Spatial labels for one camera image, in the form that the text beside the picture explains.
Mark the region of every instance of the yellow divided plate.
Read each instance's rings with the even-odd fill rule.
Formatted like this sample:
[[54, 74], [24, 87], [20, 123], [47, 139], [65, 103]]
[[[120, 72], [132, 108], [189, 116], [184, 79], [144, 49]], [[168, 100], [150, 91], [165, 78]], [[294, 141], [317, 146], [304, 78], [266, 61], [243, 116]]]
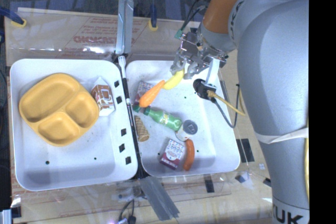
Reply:
[[47, 143], [66, 146], [97, 121], [99, 108], [91, 94], [72, 76], [52, 74], [20, 99], [25, 122]]

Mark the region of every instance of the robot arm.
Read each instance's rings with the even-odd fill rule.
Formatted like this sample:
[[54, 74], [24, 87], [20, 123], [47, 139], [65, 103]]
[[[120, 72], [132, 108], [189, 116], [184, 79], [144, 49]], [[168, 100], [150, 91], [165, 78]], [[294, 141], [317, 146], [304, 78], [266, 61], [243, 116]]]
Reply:
[[185, 79], [209, 68], [211, 87], [238, 50], [240, 89], [271, 177], [273, 223], [309, 223], [308, 11], [309, 0], [211, 0], [171, 66], [174, 74], [188, 62]]

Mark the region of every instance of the table surface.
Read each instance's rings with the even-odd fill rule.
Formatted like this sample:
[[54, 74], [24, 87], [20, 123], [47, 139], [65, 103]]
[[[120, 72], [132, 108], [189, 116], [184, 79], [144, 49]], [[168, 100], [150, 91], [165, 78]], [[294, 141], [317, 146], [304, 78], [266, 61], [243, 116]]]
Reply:
[[[128, 62], [136, 59], [173, 60], [180, 45], [174, 35], [183, 22], [158, 19], [158, 30], [151, 31], [148, 20], [142, 17], [134, 18], [133, 33], [136, 40], [127, 57]], [[185, 31], [190, 27], [197, 27], [198, 24], [190, 22]], [[12, 62], [8, 62], [8, 66], [20, 58], [15, 54], [16, 50], [12, 49], [13, 43], [9, 39], [7, 38], [6, 42], [7, 60]], [[219, 78], [225, 82], [230, 100], [235, 100], [236, 96], [236, 64], [237, 51], [233, 51], [227, 64], [219, 72]], [[27, 191], [20, 187], [14, 171], [9, 94], [8, 107], [13, 205], [18, 203], [22, 212], [21, 217], [14, 218], [14, 223], [116, 223], [122, 207], [132, 197], [130, 192], [138, 186], [138, 180], [39, 192]], [[233, 111], [229, 110], [229, 113], [233, 120]], [[253, 159], [250, 158], [250, 152], [245, 151], [243, 156], [249, 161], [241, 162], [233, 172], [161, 178], [161, 183], [180, 212], [178, 218], [165, 223], [271, 223], [271, 188], [264, 182], [269, 178], [269, 174], [248, 115], [238, 117], [234, 133], [238, 144], [243, 148], [246, 145], [250, 147]], [[124, 215], [130, 214], [131, 209], [130, 205]], [[135, 199], [134, 215], [137, 223], [162, 222], [149, 202], [143, 198]]]

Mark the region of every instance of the green bottle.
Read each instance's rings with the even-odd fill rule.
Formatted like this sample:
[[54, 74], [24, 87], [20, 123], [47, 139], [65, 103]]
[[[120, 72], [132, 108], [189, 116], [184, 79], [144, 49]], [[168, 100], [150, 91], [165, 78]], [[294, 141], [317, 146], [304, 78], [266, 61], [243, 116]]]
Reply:
[[182, 121], [179, 118], [176, 118], [162, 110], [152, 110], [150, 107], [147, 107], [143, 112], [145, 115], [149, 115], [154, 121], [167, 126], [174, 131], [178, 131], [182, 125]]

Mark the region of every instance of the white plastic tray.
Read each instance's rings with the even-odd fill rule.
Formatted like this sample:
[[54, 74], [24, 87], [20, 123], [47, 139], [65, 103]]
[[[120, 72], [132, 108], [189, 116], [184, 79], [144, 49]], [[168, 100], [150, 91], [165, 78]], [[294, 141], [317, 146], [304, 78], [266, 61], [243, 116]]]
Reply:
[[[88, 91], [102, 77], [111, 87], [116, 110], [100, 116], [75, 142], [55, 147], [43, 141], [21, 118], [23, 94], [50, 74], [64, 72]], [[15, 173], [32, 191], [127, 180], [138, 169], [120, 71], [104, 60], [23, 59], [10, 69]]]
[[[133, 102], [140, 81], [153, 85], [160, 80], [171, 77], [172, 61], [137, 60], [127, 65], [126, 73], [129, 83], [130, 98]], [[179, 141], [175, 132], [162, 126], [143, 113], [136, 113], [147, 128], [150, 138], [139, 142], [141, 161], [144, 169], [152, 176], [169, 177], [184, 175], [201, 175], [230, 172], [240, 164], [240, 155], [232, 128], [225, 122], [217, 106], [208, 100], [201, 99], [195, 94], [193, 82], [195, 79], [206, 79], [208, 70], [195, 75], [191, 80], [182, 80], [171, 90], [162, 89], [151, 105], [153, 109], [160, 109], [178, 116], [182, 121], [193, 120], [197, 123], [198, 132], [192, 137], [195, 145], [195, 161], [192, 168], [186, 172], [182, 166], [186, 158], [184, 152], [176, 170], [172, 170], [159, 163], [162, 153], [169, 139]], [[220, 81], [217, 78], [216, 93], [223, 96]], [[227, 107], [221, 107], [229, 119]]]

